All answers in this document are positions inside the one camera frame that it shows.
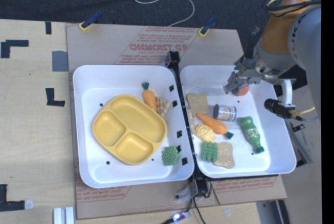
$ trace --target yellow divided plate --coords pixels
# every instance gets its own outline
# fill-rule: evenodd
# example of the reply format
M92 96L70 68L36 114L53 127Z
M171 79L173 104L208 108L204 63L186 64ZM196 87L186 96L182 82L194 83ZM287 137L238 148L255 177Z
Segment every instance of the yellow divided plate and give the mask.
M112 99L93 122L95 139L126 164L145 162L167 135L165 120L131 95Z

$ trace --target can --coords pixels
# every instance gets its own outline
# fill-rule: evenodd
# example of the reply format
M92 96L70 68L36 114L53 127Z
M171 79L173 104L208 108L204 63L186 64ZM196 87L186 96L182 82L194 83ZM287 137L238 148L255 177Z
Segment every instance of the can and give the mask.
M236 107L216 104L213 107L213 118L224 121L234 121L236 117Z

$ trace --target blue clamp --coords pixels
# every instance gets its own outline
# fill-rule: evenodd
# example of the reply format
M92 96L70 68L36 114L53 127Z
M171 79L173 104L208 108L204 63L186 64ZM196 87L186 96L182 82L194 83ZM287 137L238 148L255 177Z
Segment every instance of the blue clamp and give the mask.
M209 28L212 28L215 25L216 25L216 18L212 16L210 20L208 20L206 25L204 25L201 29L198 30L198 35L202 38L205 37L209 32Z
M79 28L82 31L86 31L91 28L91 24L97 22L102 17L102 13L100 11L89 16L84 22L79 24Z

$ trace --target cracker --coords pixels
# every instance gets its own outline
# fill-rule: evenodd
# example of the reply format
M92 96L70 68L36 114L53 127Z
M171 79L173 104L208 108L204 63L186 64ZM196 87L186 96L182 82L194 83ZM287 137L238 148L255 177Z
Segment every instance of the cracker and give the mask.
M187 114L188 114L188 120L189 120L189 125L190 125L190 131L192 134L196 134L194 118L193 118L193 114L190 108L187 108Z
M210 107L205 94L188 93L186 98L193 115L197 113L210 113Z
M171 101L157 97L157 113L164 117L172 105Z

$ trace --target toy bottle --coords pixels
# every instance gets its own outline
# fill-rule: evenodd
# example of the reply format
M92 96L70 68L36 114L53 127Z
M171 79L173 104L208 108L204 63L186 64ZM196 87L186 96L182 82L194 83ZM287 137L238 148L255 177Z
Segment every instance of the toy bottle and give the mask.
M253 119L250 116L244 117L240 124L248 142L254 146L256 153L263 152L264 148L260 144L260 134L253 123Z

